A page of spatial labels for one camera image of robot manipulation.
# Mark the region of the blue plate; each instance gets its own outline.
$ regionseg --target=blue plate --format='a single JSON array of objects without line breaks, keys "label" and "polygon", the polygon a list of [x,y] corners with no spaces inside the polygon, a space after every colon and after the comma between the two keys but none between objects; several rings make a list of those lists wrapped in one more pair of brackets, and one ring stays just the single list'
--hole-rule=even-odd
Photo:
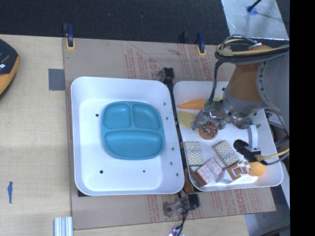
[{"label": "blue plate", "polygon": [[109,154],[126,160],[154,158],[162,153],[165,144],[158,111],[137,101],[119,101],[105,107],[102,139]]}]

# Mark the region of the carrot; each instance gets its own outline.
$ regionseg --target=carrot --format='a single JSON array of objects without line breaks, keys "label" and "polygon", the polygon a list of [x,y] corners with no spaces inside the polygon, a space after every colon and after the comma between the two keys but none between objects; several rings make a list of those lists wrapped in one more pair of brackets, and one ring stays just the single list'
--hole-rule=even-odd
[{"label": "carrot", "polygon": [[206,99],[197,99],[197,100],[192,100],[183,104],[178,105],[178,108],[184,108],[184,109],[197,109],[201,110],[204,109],[204,104],[206,103]]}]

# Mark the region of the wire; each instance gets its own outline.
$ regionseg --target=wire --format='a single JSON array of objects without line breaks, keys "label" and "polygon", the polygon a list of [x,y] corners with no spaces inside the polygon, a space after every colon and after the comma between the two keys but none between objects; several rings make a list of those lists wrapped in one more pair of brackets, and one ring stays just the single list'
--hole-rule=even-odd
[{"label": "wire", "polygon": [[223,64],[223,61],[217,61],[216,66],[215,66],[215,74],[214,74],[214,78],[213,78],[213,84],[212,84],[212,91],[210,94],[209,99],[207,100],[207,102],[205,103],[204,107],[205,107],[205,112],[208,112],[211,104],[213,102],[213,99],[215,97],[215,92],[216,92],[216,87],[217,87],[217,76],[218,76],[218,69],[219,67]]},{"label": "wire", "polygon": [[[246,44],[249,49],[246,51],[225,51],[226,47],[240,47]],[[289,45],[284,45],[277,48],[250,50],[251,47],[257,45],[253,39],[243,35],[231,35],[227,37],[223,43],[216,46],[215,57],[223,62],[233,64],[251,64],[259,63],[269,59],[274,59],[283,56],[289,51]]]},{"label": "wire", "polygon": [[184,222],[186,221],[188,212],[189,212],[189,210],[185,210],[185,211],[184,211],[182,223],[181,223],[178,227],[176,227],[176,230],[180,229],[177,235],[180,235],[181,232],[182,232],[182,229],[183,229],[183,227],[184,227]]},{"label": "wire", "polygon": [[[272,164],[276,164],[276,163],[282,161],[283,159],[285,159],[287,156],[289,156],[289,153],[290,153],[290,148],[287,148],[286,150],[284,150],[282,152],[279,152],[279,153],[273,154],[273,155],[269,155],[269,156],[255,155],[255,158],[257,159],[258,162],[261,162],[264,165],[272,165]],[[282,158],[280,158],[277,161],[274,161],[271,163],[266,162],[267,159],[274,158],[276,156],[282,156],[282,155],[285,155],[285,156],[283,156]]]},{"label": "wire", "polygon": [[277,115],[279,121],[281,122],[281,125],[283,126],[284,132],[286,133],[286,135],[287,135],[288,137],[290,137],[290,136],[289,136],[289,133],[288,133],[288,131],[287,131],[287,129],[285,128],[285,125],[284,125],[284,122],[283,122],[282,118],[280,118],[280,115],[279,115],[278,111],[275,110],[275,112],[276,112],[276,115]]}]

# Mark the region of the cracker box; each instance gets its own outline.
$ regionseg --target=cracker box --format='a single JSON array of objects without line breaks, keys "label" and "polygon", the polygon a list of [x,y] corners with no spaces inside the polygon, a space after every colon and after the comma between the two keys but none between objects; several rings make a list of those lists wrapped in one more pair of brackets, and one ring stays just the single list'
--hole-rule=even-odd
[{"label": "cracker box", "polygon": [[246,159],[238,161],[226,170],[222,171],[217,178],[217,182],[229,184],[242,176],[245,176],[251,170],[252,168]]},{"label": "cracker box", "polygon": [[214,158],[211,158],[197,171],[195,171],[195,175],[203,185],[206,185],[213,179],[216,179],[221,172],[222,168],[220,167],[220,165]]},{"label": "cracker box", "polygon": [[202,166],[204,164],[199,142],[184,142],[184,149],[188,166]]},{"label": "cracker box", "polygon": [[212,148],[226,167],[229,167],[240,160],[234,149],[226,140],[221,141]]}]

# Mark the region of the orange ball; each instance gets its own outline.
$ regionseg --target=orange ball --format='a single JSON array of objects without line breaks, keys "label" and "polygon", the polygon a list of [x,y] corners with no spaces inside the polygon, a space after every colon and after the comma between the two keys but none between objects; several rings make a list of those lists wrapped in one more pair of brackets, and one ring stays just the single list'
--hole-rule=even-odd
[{"label": "orange ball", "polygon": [[266,171],[266,166],[259,162],[250,162],[250,167],[252,170],[249,174],[255,177],[261,176]]}]

